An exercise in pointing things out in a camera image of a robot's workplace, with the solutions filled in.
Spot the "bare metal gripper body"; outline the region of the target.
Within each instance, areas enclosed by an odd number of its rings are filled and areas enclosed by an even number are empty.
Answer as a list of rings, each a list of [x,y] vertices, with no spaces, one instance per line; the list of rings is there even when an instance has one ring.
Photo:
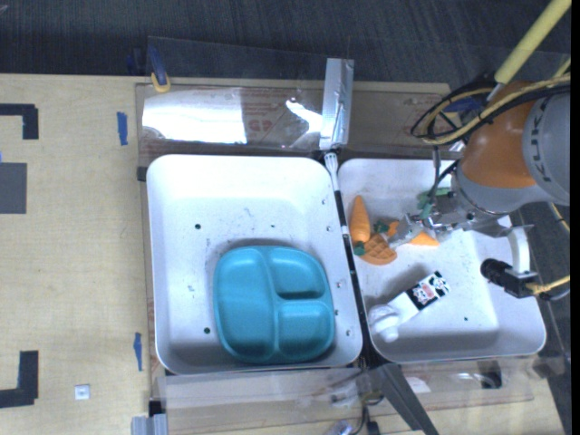
[[[442,191],[434,197],[427,197],[420,212],[423,225],[437,233],[473,230],[486,220],[488,213],[472,204],[459,191]]]

